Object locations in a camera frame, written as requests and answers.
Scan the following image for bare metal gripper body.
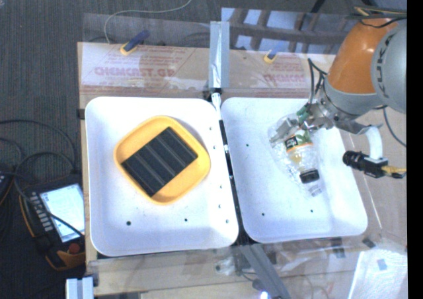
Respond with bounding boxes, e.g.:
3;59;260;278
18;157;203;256
299;98;338;131

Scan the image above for clear plastic bottle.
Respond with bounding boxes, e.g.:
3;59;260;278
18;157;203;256
267;115;324;198

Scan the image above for labelled bottle with black cap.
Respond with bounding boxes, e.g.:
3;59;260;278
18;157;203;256
283;128;321;184

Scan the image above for white plastic tray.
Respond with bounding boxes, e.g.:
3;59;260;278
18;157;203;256
84;96;240;258
219;97;369;245

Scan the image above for black ribbed rectangular block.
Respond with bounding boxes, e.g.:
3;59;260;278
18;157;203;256
120;126;200;198

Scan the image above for brown cardboard board, red print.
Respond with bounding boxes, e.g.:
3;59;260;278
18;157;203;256
76;41;408;293

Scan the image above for yellow plate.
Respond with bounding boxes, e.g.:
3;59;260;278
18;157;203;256
112;114;212;206

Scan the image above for black cylinder on white bracket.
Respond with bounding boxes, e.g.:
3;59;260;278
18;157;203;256
342;125;390;179

